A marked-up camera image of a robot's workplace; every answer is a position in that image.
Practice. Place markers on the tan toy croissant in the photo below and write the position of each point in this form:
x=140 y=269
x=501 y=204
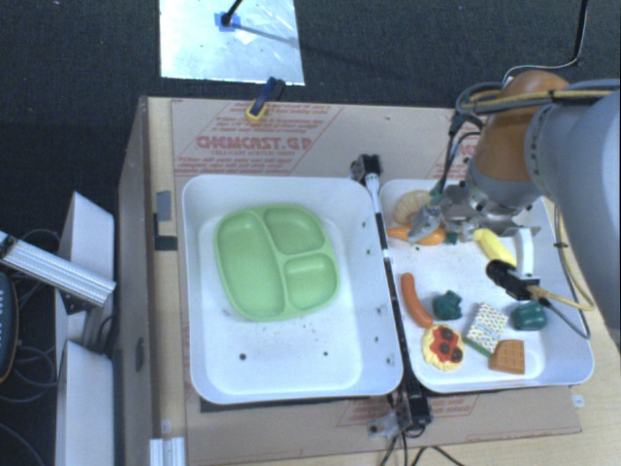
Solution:
x=407 y=207

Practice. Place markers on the white plastic tray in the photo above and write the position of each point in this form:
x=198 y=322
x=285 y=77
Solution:
x=291 y=352
x=485 y=265

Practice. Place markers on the thin black and white rod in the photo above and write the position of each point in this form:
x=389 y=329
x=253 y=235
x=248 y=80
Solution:
x=388 y=260

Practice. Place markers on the brown cardboard board red print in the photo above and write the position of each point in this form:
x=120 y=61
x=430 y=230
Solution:
x=291 y=139

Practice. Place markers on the green divided plate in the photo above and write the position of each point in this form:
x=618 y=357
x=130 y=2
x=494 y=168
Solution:
x=252 y=265

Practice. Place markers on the orange-red toy sausage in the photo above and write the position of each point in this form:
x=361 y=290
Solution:
x=415 y=301

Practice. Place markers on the orange toy carrot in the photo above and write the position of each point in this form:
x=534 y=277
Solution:
x=399 y=232

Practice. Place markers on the orange-brown toy waffle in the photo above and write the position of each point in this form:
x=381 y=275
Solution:
x=508 y=357

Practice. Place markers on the yellow toy corn cob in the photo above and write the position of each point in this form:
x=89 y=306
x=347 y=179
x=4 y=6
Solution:
x=495 y=246

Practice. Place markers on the dark green toy broccoli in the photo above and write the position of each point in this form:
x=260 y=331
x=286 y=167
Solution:
x=446 y=306

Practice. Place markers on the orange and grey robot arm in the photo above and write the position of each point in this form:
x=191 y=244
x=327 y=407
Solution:
x=572 y=163

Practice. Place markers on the green toy bean stick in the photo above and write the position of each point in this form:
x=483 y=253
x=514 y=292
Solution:
x=476 y=346

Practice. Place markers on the white patterned small carton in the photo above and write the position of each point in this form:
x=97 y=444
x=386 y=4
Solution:
x=486 y=327

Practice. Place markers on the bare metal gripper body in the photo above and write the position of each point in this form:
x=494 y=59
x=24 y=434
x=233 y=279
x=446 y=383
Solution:
x=461 y=204

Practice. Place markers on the black cylinder on white bracket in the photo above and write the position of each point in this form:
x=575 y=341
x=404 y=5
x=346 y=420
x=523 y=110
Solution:
x=514 y=279

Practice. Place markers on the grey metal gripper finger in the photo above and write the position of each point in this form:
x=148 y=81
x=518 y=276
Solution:
x=423 y=222
x=467 y=232

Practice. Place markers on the dark green toy pepper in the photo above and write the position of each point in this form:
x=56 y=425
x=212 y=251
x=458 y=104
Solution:
x=529 y=316

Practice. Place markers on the yellow toy spaghetti with meatballs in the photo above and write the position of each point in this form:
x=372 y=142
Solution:
x=441 y=350

